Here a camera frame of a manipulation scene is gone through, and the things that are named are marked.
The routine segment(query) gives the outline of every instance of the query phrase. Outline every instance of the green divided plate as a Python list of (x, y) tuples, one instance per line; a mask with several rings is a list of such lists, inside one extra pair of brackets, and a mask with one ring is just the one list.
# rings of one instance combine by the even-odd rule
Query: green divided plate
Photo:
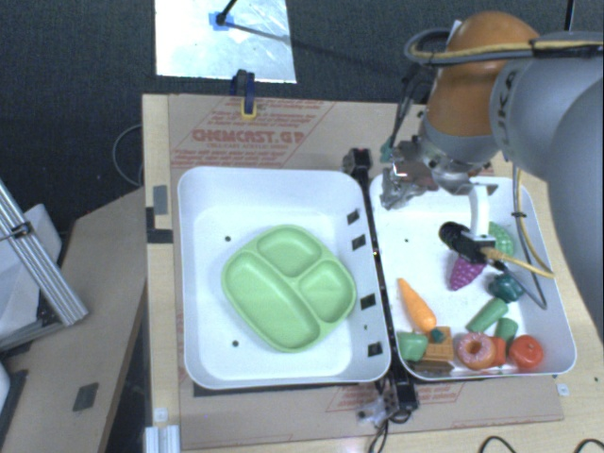
[(240, 248), (222, 273), (226, 297), (261, 338), (282, 352), (323, 340), (352, 311), (355, 282), (300, 226), (275, 226)]

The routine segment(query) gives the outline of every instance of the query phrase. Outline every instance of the pink donut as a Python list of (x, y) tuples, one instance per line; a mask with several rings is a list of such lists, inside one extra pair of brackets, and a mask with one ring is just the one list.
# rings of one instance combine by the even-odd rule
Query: pink donut
[(457, 345), (457, 357), (475, 371), (490, 367), (495, 359), (495, 353), (495, 343), (482, 332), (465, 334)]

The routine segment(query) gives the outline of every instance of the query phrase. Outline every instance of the toy carrot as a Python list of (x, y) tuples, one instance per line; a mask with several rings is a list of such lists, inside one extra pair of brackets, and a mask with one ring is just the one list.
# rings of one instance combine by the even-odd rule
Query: toy carrot
[(434, 312), (404, 278), (398, 280), (398, 288), (412, 321), (423, 332), (431, 332), (436, 327)]

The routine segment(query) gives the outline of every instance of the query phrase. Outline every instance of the toy food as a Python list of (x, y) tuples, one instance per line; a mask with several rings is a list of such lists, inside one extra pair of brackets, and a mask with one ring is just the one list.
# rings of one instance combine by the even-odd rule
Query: toy food
[(489, 235), (495, 238), (495, 248), (506, 255), (513, 255), (513, 238), (503, 226), (489, 222)]
[(474, 316), (465, 327), (470, 332), (484, 332), (508, 313), (508, 305), (500, 298), (493, 298)]
[(419, 361), (424, 357), (428, 347), (428, 337), (415, 332), (398, 332), (398, 351), (405, 361)]
[(495, 345), (495, 358), (490, 367), (502, 366), (506, 363), (506, 349), (508, 345), (503, 339), (496, 336), (492, 337), (491, 341), (493, 341), (493, 344)]
[(508, 317), (501, 317), (495, 326), (495, 336), (503, 339), (507, 345), (512, 344), (517, 331), (518, 324)]
[(516, 337), (509, 351), (510, 359), (521, 369), (534, 369), (544, 359), (544, 350), (534, 337)]
[(515, 278), (508, 274), (501, 274), (489, 284), (489, 292), (509, 304), (518, 300), (525, 290)]
[(472, 283), (480, 275), (484, 267), (486, 267), (486, 263), (470, 263), (462, 256), (457, 257), (451, 270), (451, 277), (449, 278), (451, 290), (457, 291), (461, 287)]
[(457, 357), (472, 370), (491, 367), (496, 349), (493, 340), (482, 332), (465, 334), (457, 346)]
[(453, 352), (453, 338), (451, 337), (451, 327), (435, 327), (428, 338), (428, 347), (424, 354), (424, 361), (449, 362), (453, 361), (455, 353)]
[(407, 307), (407, 313), (415, 325), (426, 333), (433, 330), (436, 327), (436, 315), (434, 315), (434, 312), (428, 307), (424, 299), (419, 296), (404, 278), (398, 280), (398, 288)]

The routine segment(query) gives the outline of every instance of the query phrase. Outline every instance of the toy tomato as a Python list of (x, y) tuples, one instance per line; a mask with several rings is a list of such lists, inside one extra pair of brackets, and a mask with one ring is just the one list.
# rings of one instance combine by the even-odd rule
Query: toy tomato
[(514, 339), (508, 355), (521, 369), (534, 369), (543, 360), (544, 349), (534, 337), (524, 335)]

